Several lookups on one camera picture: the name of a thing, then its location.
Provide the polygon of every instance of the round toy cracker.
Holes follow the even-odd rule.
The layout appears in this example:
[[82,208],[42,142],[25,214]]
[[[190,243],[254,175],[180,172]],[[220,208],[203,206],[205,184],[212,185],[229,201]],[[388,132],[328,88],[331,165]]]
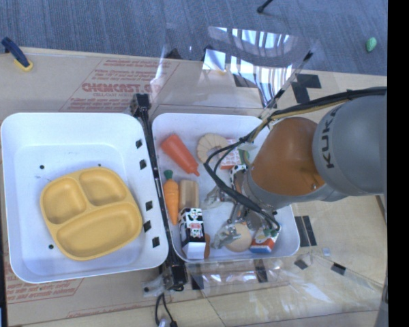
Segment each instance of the round toy cracker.
[[234,226],[237,229],[237,233],[240,234],[241,237],[232,243],[227,244],[226,248],[232,252],[244,252],[249,249],[250,245],[252,244],[252,235],[245,224],[236,223]]
[[208,152],[212,149],[221,149],[228,146],[227,139],[218,134],[205,134],[197,144],[197,156],[201,162],[206,162]]

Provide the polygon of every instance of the yellow divided plate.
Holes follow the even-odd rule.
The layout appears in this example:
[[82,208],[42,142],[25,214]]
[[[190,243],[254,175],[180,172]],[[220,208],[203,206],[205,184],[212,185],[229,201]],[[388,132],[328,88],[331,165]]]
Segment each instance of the yellow divided plate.
[[134,197],[108,168],[87,168],[49,182],[40,205],[56,245],[74,260],[112,253],[133,241],[142,229]]

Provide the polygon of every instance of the orange toy carrot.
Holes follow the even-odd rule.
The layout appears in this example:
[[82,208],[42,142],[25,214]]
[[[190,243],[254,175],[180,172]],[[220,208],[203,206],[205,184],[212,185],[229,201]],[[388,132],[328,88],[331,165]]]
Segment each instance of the orange toy carrot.
[[172,134],[165,139],[165,141],[161,143],[161,148],[176,164],[182,167],[186,173],[194,173],[196,176],[200,176],[200,173],[197,171],[198,162],[194,159],[178,135]]
[[164,183],[165,205],[171,218],[171,223],[177,225],[179,214],[179,184],[172,179],[172,170],[164,171],[166,182]]

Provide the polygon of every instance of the transparent acrylic sheet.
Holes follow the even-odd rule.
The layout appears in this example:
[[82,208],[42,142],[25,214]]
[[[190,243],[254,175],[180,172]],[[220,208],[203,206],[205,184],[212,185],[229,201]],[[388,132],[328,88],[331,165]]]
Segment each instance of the transparent acrylic sheet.
[[[179,53],[175,34],[166,31],[161,64],[151,81],[153,116],[158,109],[167,112],[186,107],[259,116],[264,108],[275,106],[316,47],[315,40],[295,35],[225,27],[208,27],[207,31],[209,42],[199,62],[179,62],[171,74],[167,70],[172,60],[183,59],[187,51]],[[176,81],[176,76],[183,80]]]
[[376,311],[383,290],[317,253],[244,262],[235,270],[224,264],[188,270],[225,326]]

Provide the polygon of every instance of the table surface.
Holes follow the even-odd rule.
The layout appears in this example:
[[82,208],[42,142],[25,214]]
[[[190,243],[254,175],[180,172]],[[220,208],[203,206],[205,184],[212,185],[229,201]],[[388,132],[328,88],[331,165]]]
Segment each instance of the table surface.
[[[13,65],[11,55],[0,54],[0,124],[14,112],[73,110],[71,98],[82,101],[89,98],[85,97],[90,92],[83,91],[84,84],[112,81],[112,74],[108,80],[100,80],[102,76],[97,75],[99,78],[96,78],[95,74],[112,69],[114,61],[123,65],[127,64],[124,62],[135,62],[135,65],[147,62],[146,70],[153,72],[153,76],[159,61],[144,57],[111,57],[29,48],[24,51],[33,59],[32,72],[22,73]],[[107,59],[113,61],[109,65],[100,63],[100,60]],[[257,94],[258,90],[233,85],[232,75],[227,74],[230,71],[204,71],[201,62],[164,61],[164,76],[161,78],[153,82],[144,75],[134,79],[137,88],[153,91],[153,99],[156,102],[160,100],[153,116],[158,115],[158,110],[186,108],[231,114],[262,112],[261,104],[255,102],[240,106],[230,101],[214,106],[203,98],[199,102],[196,99],[182,102],[181,91],[177,93],[178,97],[173,95],[173,89],[180,89],[181,86],[189,89],[202,86],[197,93],[204,93],[203,84],[208,84],[205,87],[208,94],[206,100],[212,97],[212,91],[217,95],[220,95],[218,91],[228,91],[248,101],[251,94]],[[37,67],[43,62],[48,66]],[[66,81],[61,72],[63,69],[69,76]],[[303,94],[307,93],[310,99],[348,89],[387,85],[387,78],[382,76],[303,70],[301,74],[311,76],[320,84],[319,87],[304,88]],[[214,77],[214,80],[206,82],[205,77]],[[215,84],[215,81],[220,87],[211,90],[209,83]],[[298,95],[294,89],[298,91],[297,87],[288,87],[278,102],[280,108],[294,104]],[[91,99],[95,99],[93,102],[100,101],[100,97]],[[111,106],[107,111],[127,110],[127,101],[117,103],[115,109]],[[91,102],[85,105],[81,110],[93,111],[88,109],[92,108]],[[318,120],[323,114],[315,112],[311,118]],[[1,168],[0,181],[4,201]],[[1,204],[5,219],[5,202]],[[252,261],[188,266],[190,278],[194,278],[202,289],[198,290],[190,279],[182,292],[166,292],[168,308],[179,326],[268,326],[269,322],[280,322],[279,325],[285,327],[374,325],[387,270],[387,226],[383,197],[349,197],[332,203],[305,202],[293,204],[292,210],[296,218],[310,222],[316,242],[300,247],[290,257],[264,259],[259,263],[263,266],[260,273],[257,271],[258,263]],[[7,236],[5,221],[3,232]],[[142,284],[157,277],[156,268],[34,285],[21,281],[12,272],[8,248],[4,251],[7,254],[5,275],[10,326],[155,325],[156,297],[145,296]],[[161,317],[168,319],[162,304],[159,307]]]

